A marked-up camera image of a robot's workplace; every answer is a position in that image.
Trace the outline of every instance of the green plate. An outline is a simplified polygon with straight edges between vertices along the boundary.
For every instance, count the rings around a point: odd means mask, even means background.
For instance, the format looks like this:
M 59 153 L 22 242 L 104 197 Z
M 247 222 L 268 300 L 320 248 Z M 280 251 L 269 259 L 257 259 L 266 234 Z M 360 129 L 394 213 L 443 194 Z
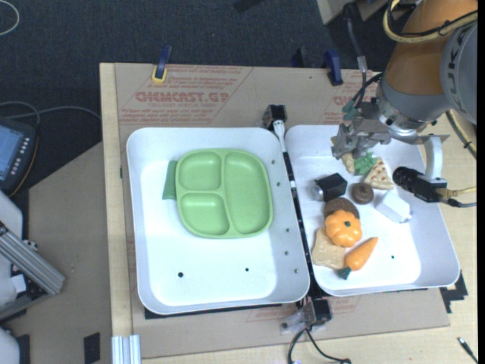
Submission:
M 164 199 L 177 199 L 185 227 L 211 238 L 251 237 L 273 219 L 271 188 L 259 158 L 238 149 L 200 149 L 169 164 Z

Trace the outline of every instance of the white tray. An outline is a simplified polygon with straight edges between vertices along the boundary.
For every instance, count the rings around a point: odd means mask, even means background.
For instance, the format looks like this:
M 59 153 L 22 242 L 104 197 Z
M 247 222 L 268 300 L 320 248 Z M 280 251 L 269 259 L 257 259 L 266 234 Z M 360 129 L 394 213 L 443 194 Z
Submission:
M 303 224 L 312 249 L 316 230 L 324 224 L 324 202 L 310 194 L 314 180 L 339 173 L 347 181 L 344 197 L 352 200 L 349 191 L 353 183 L 364 177 L 351 175 L 342 161 L 332 156 L 330 138 L 336 136 L 337 126 L 296 126 L 286 134 L 286 147 L 296 179 Z M 399 166 L 424 173 L 425 167 L 417 146 L 393 140 L 389 145 L 376 145 L 374 156 L 380 156 L 389 176 Z M 351 273 L 347 280 L 334 270 L 313 264 L 318 285 L 334 296 L 348 296 L 425 287 L 445 287 L 458 279 L 459 266 L 455 250 L 437 203 L 426 203 L 410 192 L 396 186 L 397 193 L 411 206 L 412 219 L 397 224 L 377 211 L 374 206 L 385 191 L 374 190 L 374 201 L 358 205 L 363 230 L 362 240 L 379 237 L 373 255 L 361 271 Z
M 245 239 L 188 232 L 177 202 L 162 200 L 168 162 L 194 149 L 244 149 L 258 156 L 271 185 L 270 227 Z M 308 265 L 280 144 L 262 128 L 142 128 L 127 142 L 138 293 L 152 312 L 185 312 L 297 302 Z

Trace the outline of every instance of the wooden table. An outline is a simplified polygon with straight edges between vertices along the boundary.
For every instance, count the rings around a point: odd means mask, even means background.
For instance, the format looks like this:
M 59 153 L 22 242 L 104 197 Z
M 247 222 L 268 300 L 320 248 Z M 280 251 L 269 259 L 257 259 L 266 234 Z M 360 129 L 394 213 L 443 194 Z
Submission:
M 324 79 L 317 69 L 261 69 L 263 84 L 270 86 L 275 93 L 283 88 L 284 79 L 299 82 L 299 77 L 311 75 L 313 79 Z M 114 336 L 129 336 L 133 333 L 133 320 L 130 308 L 130 287 L 127 261 L 127 242 L 124 216 L 124 193 L 120 178 L 120 134 L 117 114 L 117 86 L 115 64 L 101 64 L 101 94 L 103 120 L 103 149 L 105 161 L 106 209 L 108 222 L 108 248 L 111 290 L 111 326 Z M 301 95 L 298 88 L 295 96 Z M 473 130 L 468 129 L 475 138 Z M 433 133 L 450 134 L 444 147 L 443 177 L 448 180 L 449 188 L 458 190 L 476 185 L 477 166 L 471 155 L 462 148 L 458 137 L 452 132 L 446 119 L 440 119 Z M 429 363 L 429 362 L 472 362 L 457 341 L 463 337 L 478 355 L 477 321 L 477 221 L 476 208 L 457 209 L 442 206 L 443 217 L 455 246 L 468 295 L 465 300 L 452 303 L 449 314 L 450 326 L 417 331 L 404 331 L 390 334 L 376 334 L 360 337 L 346 337 L 320 341 L 321 349 L 331 356 L 349 357 L 353 363 Z M 266 347 L 225 350 L 210 353 L 197 353 L 154 359 L 144 359 L 147 363 L 260 363 L 286 362 L 288 345 L 278 344 Z M 293 359 L 302 362 L 327 362 L 314 349 L 310 342 L 297 344 Z

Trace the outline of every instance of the table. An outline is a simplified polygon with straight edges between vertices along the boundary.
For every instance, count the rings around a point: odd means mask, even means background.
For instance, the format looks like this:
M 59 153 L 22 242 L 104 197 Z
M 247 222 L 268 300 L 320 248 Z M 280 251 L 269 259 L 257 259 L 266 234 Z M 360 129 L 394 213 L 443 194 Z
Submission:
M 136 69 L 146 69 L 144 65 L 133 64 Z M 324 122 L 320 106 L 325 97 L 322 92 L 329 90 L 325 83 L 326 74 L 321 69 L 292 68 L 250 68 L 241 67 L 240 74 L 245 78 L 235 81 L 240 88 L 247 80 L 252 80 L 256 93 L 245 98 L 246 103 L 254 106 L 245 109 L 244 115 L 238 114 L 237 107 L 219 109 L 220 122 L 230 126 L 244 126 L 246 119 L 251 120 L 261 114 L 267 104 L 298 103 L 307 111 L 289 114 L 289 124 L 321 124 Z M 123 181 L 120 177 L 122 159 L 120 154 L 120 125 L 117 80 L 120 70 L 117 64 L 100 65 L 103 119 L 103 151 L 105 162 L 105 192 L 108 226 L 108 252 L 111 291 L 111 327 L 114 336 L 129 336 L 133 333 L 133 315 L 129 285 L 129 265 L 127 257 L 126 217 Z M 327 116 L 332 117 L 332 110 Z M 443 177 L 452 189 L 461 189 L 476 184 L 476 162 L 462 148 L 444 118 L 433 128 L 435 134 L 451 134 L 445 143 Z M 463 337 L 471 349 L 477 350 L 477 222 L 476 208 L 442 208 L 446 225 L 455 245 L 458 260 L 468 289 L 465 300 L 452 303 L 449 314 L 450 326 L 424 330 L 402 331 L 389 334 L 375 334 L 358 337 L 343 337 L 320 342 L 324 352 L 337 357 L 350 357 L 352 362 L 467 362 L 471 360 L 460 347 L 457 337 Z M 190 345 L 192 341 L 181 344 Z M 182 363 L 182 362 L 286 362 L 287 344 L 228 349 L 217 352 L 193 353 L 163 358 L 144 359 L 143 362 Z M 293 358 L 302 362 L 321 362 L 321 356 L 311 343 L 298 344 Z

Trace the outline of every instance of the blue and yellow clamp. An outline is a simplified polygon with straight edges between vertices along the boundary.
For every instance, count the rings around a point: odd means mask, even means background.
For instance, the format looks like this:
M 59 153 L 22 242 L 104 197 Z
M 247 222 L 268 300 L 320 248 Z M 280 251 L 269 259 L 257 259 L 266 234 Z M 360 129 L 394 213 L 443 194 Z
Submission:
M 167 78 L 167 63 L 170 60 L 170 56 L 172 54 L 172 46 L 165 45 L 161 49 L 160 59 L 158 60 L 158 65 L 153 68 L 152 73 L 152 81 L 161 85 L 165 82 L 165 78 Z

